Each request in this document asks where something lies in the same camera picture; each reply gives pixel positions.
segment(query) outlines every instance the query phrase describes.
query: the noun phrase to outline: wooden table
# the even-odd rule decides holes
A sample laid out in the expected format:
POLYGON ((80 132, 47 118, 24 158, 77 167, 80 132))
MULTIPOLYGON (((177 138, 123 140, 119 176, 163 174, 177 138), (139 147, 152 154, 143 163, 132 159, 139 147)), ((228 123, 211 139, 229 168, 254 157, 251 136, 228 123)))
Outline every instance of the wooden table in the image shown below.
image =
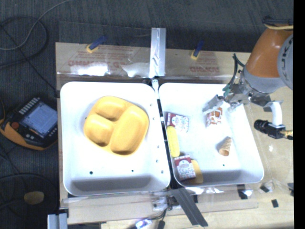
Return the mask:
MULTIPOLYGON (((57 70, 73 53, 76 45, 60 43, 56 45, 57 70)), ((190 52, 173 50, 172 55, 183 58, 190 52)), ((208 52, 213 54, 219 67, 224 83, 233 74, 233 60, 231 52, 208 52)), ((237 53, 242 62, 246 62, 249 53, 237 53)), ((58 91, 66 82, 75 80, 67 75, 57 74, 58 91)), ((287 87, 277 90, 271 95, 272 100, 283 100, 283 124, 287 129, 293 129, 293 92, 287 87)), ((61 112, 58 98, 59 112, 59 164, 60 164, 60 200, 63 207, 68 207, 68 224, 100 223, 102 229, 126 229, 145 217, 157 216, 151 196, 149 194, 127 194, 125 196, 100 196, 95 199, 68 199, 62 180, 62 146, 61 146, 61 112)), ((261 183, 250 186, 253 194, 251 199, 242 200, 237 192, 226 193, 230 197, 199 196, 198 208, 211 229, 252 229, 252 228, 293 228, 294 227, 294 197, 290 194, 287 183, 293 183, 293 141, 287 139, 273 139, 253 128, 256 119, 271 122, 272 113, 264 112, 262 107, 254 104, 245 106, 254 139, 264 166, 264 178, 261 183), (260 189, 261 185, 269 186, 269 192, 260 189), (278 207, 273 207, 272 200, 276 200, 278 207)), ((164 218, 167 229, 194 228, 182 209, 173 209, 164 218)), ((157 228, 157 221, 147 226, 147 229, 157 228)))

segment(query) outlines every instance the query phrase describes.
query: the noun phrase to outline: black cable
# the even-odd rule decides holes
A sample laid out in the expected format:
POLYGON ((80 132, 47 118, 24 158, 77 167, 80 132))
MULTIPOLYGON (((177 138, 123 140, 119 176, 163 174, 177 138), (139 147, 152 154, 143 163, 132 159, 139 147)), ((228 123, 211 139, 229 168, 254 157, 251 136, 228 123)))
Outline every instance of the black cable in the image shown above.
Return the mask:
POLYGON ((237 58, 235 53, 233 54, 233 59, 234 59, 234 73, 233 73, 233 76, 232 76, 230 82, 228 83, 229 88, 232 87, 232 85, 233 85, 233 83, 235 81, 238 65, 240 65, 242 67, 245 67, 245 65, 242 62, 239 61, 239 59, 237 58))
MULTIPOLYGON (((4 29, 4 27, 7 24, 11 23, 12 21, 19 20, 19 19, 32 19, 32 20, 36 20, 36 18, 34 18, 32 16, 13 16, 13 17, 9 17, 8 19, 0 22, 0 29, 4 30, 5 33, 11 38, 11 36, 7 33, 7 31, 4 29)), ((44 41, 42 43, 42 47, 39 48, 39 50, 37 50, 35 53, 33 53, 33 54, 29 55, 29 56, 26 56, 26 58, 28 58, 28 59, 32 59, 32 58, 38 56, 46 48, 46 44, 47 44, 48 37, 49 37, 48 36, 47 28, 40 21, 38 22, 38 25, 40 25, 41 28, 43 29, 43 32, 44 32, 44 36, 43 36, 44 37, 44 41)), ((8 66, 10 66, 12 64, 22 63, 24 61, 26 61, 26 60, 24 58, 22 58, 22 59, 17 59, 17 60, 14 60, 14 61, 3 62, 3 63, 0 64, 0 69, 8 67, 8 66)))
POLYGON ((235 80, 235 77, 236 77, 236 73, 237 73, 237 68, 238 68, 238 62, 236 60, 236 54, 234 53, 233 54, 233 59, 234 59, 234 73, 233 73, 233 76, 229 82, 229 87, 231 88, 232 84, 234 83, 234 80, 235 80))
POLYGON ((14 147, 12 147, 8 152, 6 152, 6 155, 8 155, 11 151, 13 151, 16 147, 17 147, 17 145, 15 145, 14 147))
POLYGON ((273 25, 273 26, 276 26, 275 24, 293 25, 294 24, 294 20, 293 19, 272 19, 269 16, 265 16, 262 19, 262 23, 263 24, 267 24, 267 25, 273 25))
MULTIPOLYGON (((1 27, 1 29, 7 34, 7 36, 10 38, 10 40, 11 40, 16 46, 18 46, 18 44, 16 43, 16 41, 15 41, 15 40, 13 39, 13 37, 6 31, 6 29, 5 29, 2 25, 0 25, 0 27, 1 27)), ((45 41, 45 43, 44 43, 44 46, 39 50, 39 53, 41 53, 41 51, 45 48, 46 43, 47 43, 47 38, 48 38, 47 35, 48 35, 48 34, 47 34, 47 31, 46 31, 46 28, 45 28, 45 27, 44 27, 44 29, 45 29, 45 33, 46 33, 46 41, 45 41)), ((18 50, 19 50, 20 53, 22 54, 24 60, 25 60, 26 62, 29 63, 29 65, 30 65, 31 68, 36 72, 36 74, 37 74, 46 84, 48 84, 54 91, 56 91, 56 88, 55 88, 54 86, 52 86, 52 85, 47 81, 47 79, 45 79, 45 78, 37 71, 36 67, 34 67, 34 65, 29 61, 29 58, 24 54, 24 52, 22 51, 22 49, 21 49, 20 47, 18 47, 18 50)), ((5 66, 3 66, 3 67, 12 65, 13 63, 15 63, 15 62, 7 63, 7 64, 6 64, 5 66)))
POLYGON ((9 205, 12 205, 12 204, 15 204, 15 203, 20 203, 20 202, 24 202, 24 199, 20 198, 20 199, 11 200, 10 202, 7 202, 5 204, 0 205, 0 210, 9 206, 9 205))
POLYGON ((33 26, 31 27, 31 29, 30 29, 30 31, 29 31, 29 33, 28 33, 28 35, 26 36, 25 40, 24 40, 21 44, 16 45, 16 47, 13 47, 13 48, 2 48, 2 47, 0 47, 0 50, 9 51, 9 50, 15 50, 15 49, 17 49, 17 48, 22 47, 22 46, 27 42, 27 40, 29 39, 29 37, 30 37, 30 35, 31 35, 31 33, 32 33, 33 29, 34 29, 34 27, 36 26, 36 24, 37 24, 37 23, 38 23, 38 22, 48 13, 48 12, 50 12, 50 11, 53 10, 54 8, 60 6, 60 5, 64 4, 64 3, 71 2, 71 1, 77 1, 77 0, 66 0, 66 1, 60 2, 60 3, 56 4, 56 5, 54 5, 53 7, 51 7, 50 9, 46 10, 46 11, 45 11, 45 12, 44 12, 44 13, 34 22, 33 26))
MULTIPOLYGON (((0 150, 2 150, 2 152, 4 153, 4 155, 0 155, 0 157, 4 160, 4 161, 6 161, 7 163, 9 163, 9 165, 10 165, 10 168, 11 168, 11 172, 13 173, 13 174, 19 174, 19 170, 13 165, 13 163, 11 162, 11 160, 10 160, 10 158, 8 157, 8 155, 7 155, 7 153, 4 151, 4 148, 3 148, 3 146, 2 146, 2 144, 0 143, 0 150)), ((24 182, 24 180, 22 179, 22 184, 23 184, 23 189, 25 189, 25 182, 24 182)), ((1 202, 1 204, 4 204, 5 203, 5 199, 2 197, 2 195, 0 194, 0 202, 1 202)), ((21 216, 16 212, 16 211, 14 211, 12 208, 10 208, 9 207, 9 210, 15 215, 15 216, 17 216, 17 217, 19 217, 19 218, 21 218, 21 216)))
POLYGON ((165 218, 165 215, 166 215, 166 211, 167 211, 167 209, 165 209, 165 210, 163 211, 161 220, 158 222, 158 228, 157 228, 157 229, 164 229, 164 227, 165 227, 164 218, 165 218))
MULTIPOLYGON (((24 178, 24 177, 38 178, 38 179, 41 179, 41 180, 47 182, 56 191, 56 193, 55 193, 56 195, 55 195, 54 199, 55 199, 55 201, 57 201, 57 199, 58 199, 57 188, 55 187, 55 185, 49 179, 47 179, 44 176, 37 175, 37 174, 32 174, 32 173, 20 173, 20 174, 0 177, 0 181, 6 180, 6 179, 17 178, 17 177, 20 177, 20 178, 24 178)), ((57 210, 57 203, 55 205, 55 208, 52 209, 52 212, 55 212, 56 210, 57 210)))
POLYGON ((147 219, 150 219, 150 220, 162 219, 165 217, 166 211, 167 211, 167 208, 160 215, 158 215, 156 217, 148 217, 147 219))

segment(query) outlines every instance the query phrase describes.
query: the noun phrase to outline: transparent plastic sheet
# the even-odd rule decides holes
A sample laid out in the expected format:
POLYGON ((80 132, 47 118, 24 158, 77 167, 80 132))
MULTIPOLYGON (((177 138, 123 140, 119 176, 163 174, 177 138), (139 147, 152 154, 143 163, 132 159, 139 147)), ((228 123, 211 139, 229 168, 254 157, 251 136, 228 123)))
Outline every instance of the transparent plastic sheet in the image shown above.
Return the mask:
MULTIPOLYGON (((286 130, 293 130, 293 92, 288 87, 282 87, 270 95, 271 100, 280 101, 283 125, 286 130)), ((264 112, 263 108, 249 104, 245 106, 251 126, 257 119, 273 119, 272 112, 264 112)), ((256 145, 259 147, 261 160, 264 165, 264 178, 258 185, 259 192, 272 192, 278 187, 284 193, 293 195, 294 183, 294 143, 285 138, 274 139, 257 130, 253 131, 256 145)))
MULTIPOLYGON (((68 50, 63 51, 57 47, 57 89, 70 81, 106 81, 106 82, 141 82, 149 83, 149 63, 150 63, 150 46, 151 46, 151 30, 146 29, 133 29, 133 28, 121 28, 121 27, 109 27, 101 25, 90 25, 90 24, 75 24, 70 22, 60 23, 60 43, 57 46, 64 46, 67 49, 74 48, 74 51, 68 50), (86 50, 86 45, 90 44, 96 38, 101 35, 111 35, 115 40, 109 40, 109 45, 106 43, 101 45, 101 49, 104 52, 108 52, 109 55, 113 55, 112 49, 116 46, 120 48, 130 47, 131 54, 125 54, 122 60, 130 64, 120 63, 120 67, 123 69, 124 66, 130 66, 129 72, 124 70, 113 71, 109 67, 105 67, 103 73, 87 73, 83 72, 83 75, 78 73, 65 72, 67 66, 70 67, 67 62, 74 60, 74 63, 70 63, 72 66, 76 65, 75 62, 77 55, 82 55, 86 50)), ((233 53, 230 52, 200 52, 197 60, 191 58, 192 50, 176 50, 166 49, 166 62, 165 62, 165 79, 166 82, 189 82, 189 83, 227 83, 232 77, 234 61, 232 59, 233 53)), ((248 55, 237 53, 237 57, 240 61, 246 62, 248 55)), ((263 109, 259 106, 252 104, 245 106, 249 124, 253 126, 255 119, 264 119, 263 109), (260 108, 255 113, 262 113, 263 117, 254 115, 252 108, 260 108)), ((283 123, 292 123, 291 116, 283 113, 283 123)), ((274 140, 264 134, 254 131, 255 142, 259 148, 260 157, 262 159, 265 176, 263 180, 256 184, 245 184, 219 186, 219 187, 198 187, 198 189, 186 188, 191 195, 197 198, 197 207, 201 212, 213 212, 213 211, 225 211, 234 209, 245 209, 245 208, 257 208, 258 202, 255 198, 255 193, 260 192, 272 192, 275 184, 281 185, 283 191, 289 191, 287 183, 293 183, 293 160, 291 149, 278 148, 282 140, 274 140), (286 169, 281 173, 278 173, 276 169, 276 162, 283 162, 286 169)), ((136 217, 143 217, 144 214, 153 215, 157 214, 159 210, 162 210, 164 206, 164 199, 167 199, 169 192, 167 190, 160 191, 157 193, 152 192, 134 192, 124 194, 105 194, 97 196, 84 196, 84 197, 73 197, 69 195, 64 187, 61 187, 61 208, 75 208, 75 209, 90 209, 95 210, 96 208, 107 210, 104 214, 103 219, 130 219, 136 217), (122 214, 120 218, 116 218, 113 214, 116 214, 116 209, 121 205, 131 206, 130 208, 137 208, 139 213, 135 213, 134 210, 122 214)), ((183 214, 183 210, 177 206, 173 206, 172 211, 169 215, 183 214)))

